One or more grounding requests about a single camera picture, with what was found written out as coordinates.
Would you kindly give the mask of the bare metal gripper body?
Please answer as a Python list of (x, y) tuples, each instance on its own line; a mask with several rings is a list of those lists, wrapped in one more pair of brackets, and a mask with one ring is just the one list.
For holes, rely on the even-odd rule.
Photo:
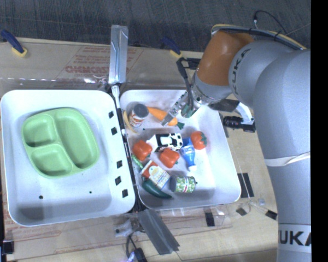
[(170, 115), (176, 117), (180, 114), (182, 117), (191, 117), (201, 107), (208, 104), (208, 97), (192, 91), (185, 91), (170, 108)]

